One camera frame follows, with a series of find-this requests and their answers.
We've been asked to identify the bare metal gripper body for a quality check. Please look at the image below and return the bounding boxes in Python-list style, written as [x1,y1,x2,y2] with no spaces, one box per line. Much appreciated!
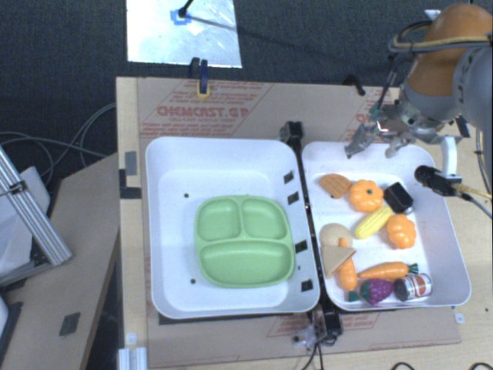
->
[368,103,444,145]

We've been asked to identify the orange waffle biscuit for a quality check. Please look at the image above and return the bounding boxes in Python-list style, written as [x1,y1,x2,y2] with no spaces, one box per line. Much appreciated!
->
[317,173,353,200]

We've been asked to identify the black box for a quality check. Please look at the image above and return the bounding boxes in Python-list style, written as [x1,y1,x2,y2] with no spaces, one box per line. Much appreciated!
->
[383,181,415,216]

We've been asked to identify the orange pumpkin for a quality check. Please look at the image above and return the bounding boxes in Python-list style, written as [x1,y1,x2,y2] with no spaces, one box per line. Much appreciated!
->
[348,179,385,214]

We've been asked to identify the yellow corn cob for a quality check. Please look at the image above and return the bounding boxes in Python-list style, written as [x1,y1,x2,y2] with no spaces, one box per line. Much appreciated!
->
[354,204,394,241]

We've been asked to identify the thin black rod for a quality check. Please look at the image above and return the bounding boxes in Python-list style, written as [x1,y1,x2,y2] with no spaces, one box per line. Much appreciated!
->
[291,136,329,323]

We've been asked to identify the orange croissant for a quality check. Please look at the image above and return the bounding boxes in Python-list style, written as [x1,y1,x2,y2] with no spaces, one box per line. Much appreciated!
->
[385,214,418,251]

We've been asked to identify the white plastic tray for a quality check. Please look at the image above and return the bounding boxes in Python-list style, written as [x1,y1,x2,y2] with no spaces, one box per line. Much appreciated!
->
[144,136,322,321]
[300,140,473,313]

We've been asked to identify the beige triangular sandwich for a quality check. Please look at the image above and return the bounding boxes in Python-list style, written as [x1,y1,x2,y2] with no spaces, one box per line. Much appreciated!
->
[320,244,357,279]

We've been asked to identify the orange carrot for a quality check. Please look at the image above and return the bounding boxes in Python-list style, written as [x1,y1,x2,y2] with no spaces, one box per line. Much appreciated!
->
[337,237,361,302]
[357,261,420,282]

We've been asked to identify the brown cardboard board red print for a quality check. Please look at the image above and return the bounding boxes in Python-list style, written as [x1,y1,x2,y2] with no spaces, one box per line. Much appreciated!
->
[136,76,462,369]

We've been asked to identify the red and white can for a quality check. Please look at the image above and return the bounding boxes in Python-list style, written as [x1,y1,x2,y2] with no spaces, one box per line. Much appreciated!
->
[393,272,433,303]

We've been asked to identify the purple grapes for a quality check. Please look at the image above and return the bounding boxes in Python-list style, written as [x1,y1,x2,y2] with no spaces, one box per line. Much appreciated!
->
[359,277,395,306]

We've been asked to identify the green divided plate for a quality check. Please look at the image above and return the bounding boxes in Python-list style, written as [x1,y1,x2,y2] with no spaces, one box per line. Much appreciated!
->
[193,194,297,290]

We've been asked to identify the black cylinder on white bracket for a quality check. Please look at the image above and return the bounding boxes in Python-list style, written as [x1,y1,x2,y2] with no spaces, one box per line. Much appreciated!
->
[414,134,469,197]

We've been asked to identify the black block with wires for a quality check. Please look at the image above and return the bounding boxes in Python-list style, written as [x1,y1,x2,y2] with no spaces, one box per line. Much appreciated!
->
[279,120,306,145]
[312,308,344,343]

